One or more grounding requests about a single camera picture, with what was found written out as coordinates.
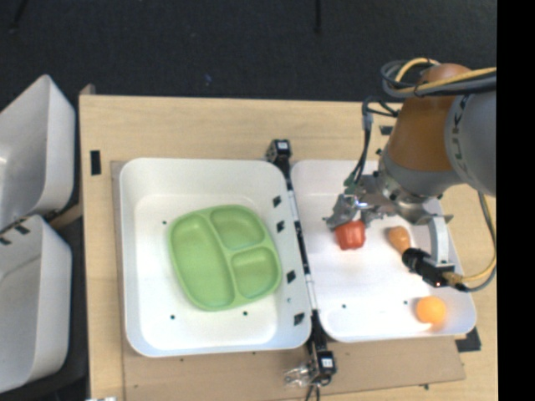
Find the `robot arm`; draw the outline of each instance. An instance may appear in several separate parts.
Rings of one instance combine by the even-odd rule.
[[[425,70],[416,84],[402,81],[422,65]],[[462,183],[476,189],[480,198],[496,196],[496,69],[471,71],[418,58],[387,64],[381,73],[385,91],[405,101],[395,112],[378,100],[397,120],[372,175],[363,175],[372,123],[369,101],[363,103],[364,151],[327,226],[335,230],[357,214],[367,226],[393,215],[428,225],[431,253],[409,249],[404,263],[435,287],[459,285],[461,279],[447,260],[446,223],[451,216],[432,215],[424,205]]]

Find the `orange fruit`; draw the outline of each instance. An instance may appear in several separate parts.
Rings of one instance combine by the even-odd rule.
[[[416,303],[416,316],[422,322],[437,324],[444,321],[446,304],[439,297],[422,297]]]

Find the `red object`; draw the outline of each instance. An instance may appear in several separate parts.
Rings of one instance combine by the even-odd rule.
[[[364,244],[364,241],[366,241],[364,229],[365,224],[362,220],[350,221],[349,223],[336,227],[334,233],[340,248],[343,250],[360,248]]]

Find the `wooden table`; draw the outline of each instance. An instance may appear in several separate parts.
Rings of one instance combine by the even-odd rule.
[[[356,160],[363,144],[359,103],[261,99],[181,99],[80,95],[89,378],[93,398],[303,399],[283,372],[307,358],[288,351],[153,359],[123,338],[115,253],[111,163],[136,157],[260,159],[273,139],[288,139],[293,160]],[[376,117],[371,159],[387,137]],[[491,200],[495,210],[495,201]],[[480,271],[492,243],[477,194],[457,186],[442,199],[455,216],[450,230],[466,273]],[[330,343],[339,372],[322,398],[341,400],[497,399],[496,281],[473,294],[482,350],[459,354],[454,338]]]

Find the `green plate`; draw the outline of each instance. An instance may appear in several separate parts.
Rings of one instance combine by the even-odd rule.
[[[254,302],[281,282],[273,240],[245,206],[214,206],[177,218],[170,224],[168,245],[182,288],[205,310]]]

